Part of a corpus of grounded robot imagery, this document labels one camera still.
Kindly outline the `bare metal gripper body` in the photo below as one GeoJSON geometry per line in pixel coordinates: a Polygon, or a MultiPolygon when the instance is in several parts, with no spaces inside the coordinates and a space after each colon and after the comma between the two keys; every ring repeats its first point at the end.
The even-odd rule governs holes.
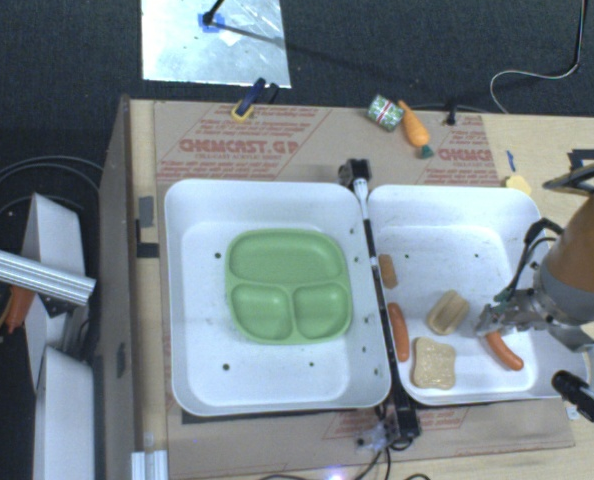
{"type": "Polygon", "coordinates": [[[503,318],[518,331],[547,330],[567,324],[566,315],[554,300],[538,289],[502,290],[493,298],[493,319],[503,318]]]}

